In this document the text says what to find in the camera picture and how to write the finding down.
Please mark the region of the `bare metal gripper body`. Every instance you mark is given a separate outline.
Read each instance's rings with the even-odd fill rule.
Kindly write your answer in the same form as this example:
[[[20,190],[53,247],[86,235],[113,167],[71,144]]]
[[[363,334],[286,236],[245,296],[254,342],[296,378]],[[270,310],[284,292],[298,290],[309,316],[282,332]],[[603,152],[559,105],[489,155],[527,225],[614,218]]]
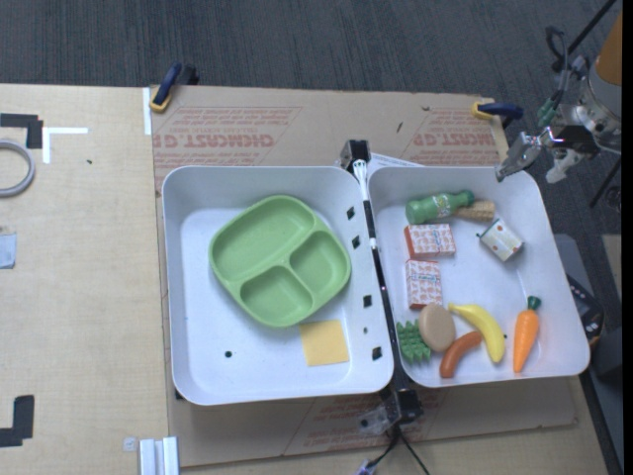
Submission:
[[[543,111],[547,146],[595,156],[605,150],[621,153],[621,117],[601,104],[560,104]]]

